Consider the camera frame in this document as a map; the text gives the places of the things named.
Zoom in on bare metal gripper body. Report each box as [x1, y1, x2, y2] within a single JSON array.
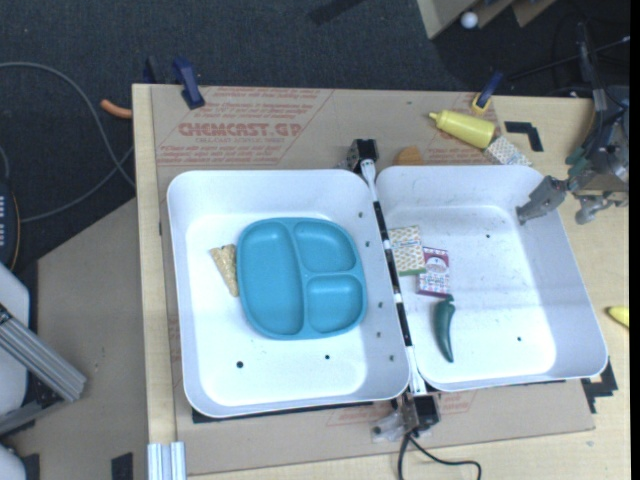
[[568, 132, 631, 205]]

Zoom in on small white patterned carton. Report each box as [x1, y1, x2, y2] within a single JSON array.
[[482, 135, 533, 168]]

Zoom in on white plastic tray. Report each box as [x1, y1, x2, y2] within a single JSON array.
[[166, 169, 412, 418], [374, 164, 610, 393]]

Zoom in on yellow squeeze bottle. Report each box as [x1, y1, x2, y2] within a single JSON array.
[[428, 109, 497, 150]]

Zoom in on red and pink carton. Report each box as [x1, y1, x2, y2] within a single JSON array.
[[415, 246, 451, 298]]

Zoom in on orange biscuit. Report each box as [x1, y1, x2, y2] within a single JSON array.
[[392, 145, 425, 167]]

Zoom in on yellow and green packet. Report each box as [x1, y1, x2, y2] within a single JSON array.
[[387, 224, 427, 277]]

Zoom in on green chili pepper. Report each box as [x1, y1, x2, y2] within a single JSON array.
[[432, 294, 457, 364]]

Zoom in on thin black and white rod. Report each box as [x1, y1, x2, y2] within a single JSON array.
[[360, 158, 425, 395]]

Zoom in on brown cardboard board red print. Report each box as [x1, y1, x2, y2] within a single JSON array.
[[149, 85, 597, 477]]

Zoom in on blue divided plate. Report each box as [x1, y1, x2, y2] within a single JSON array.
[[235, 216, 367, 341]]

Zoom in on beige pizza slice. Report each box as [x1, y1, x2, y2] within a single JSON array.
[[208, 243, 241, 298]]

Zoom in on orange carrot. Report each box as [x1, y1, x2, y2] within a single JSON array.
[[99, 99, 134, 119]]

